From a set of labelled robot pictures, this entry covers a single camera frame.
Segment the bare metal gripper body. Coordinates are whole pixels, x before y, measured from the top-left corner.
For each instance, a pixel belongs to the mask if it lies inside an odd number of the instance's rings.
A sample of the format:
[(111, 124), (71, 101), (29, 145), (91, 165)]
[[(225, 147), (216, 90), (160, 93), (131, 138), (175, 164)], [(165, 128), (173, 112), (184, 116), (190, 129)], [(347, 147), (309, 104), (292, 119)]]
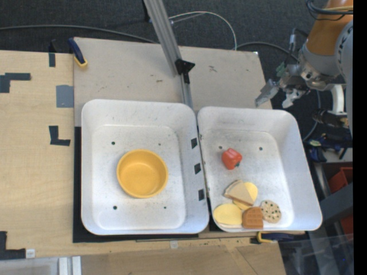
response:
[(319, 73), (308, 62), (279, 65), (279, 88), (286, 95), (301, 96), (311, 89), (328, 91), (335, 84), (335, 77)]

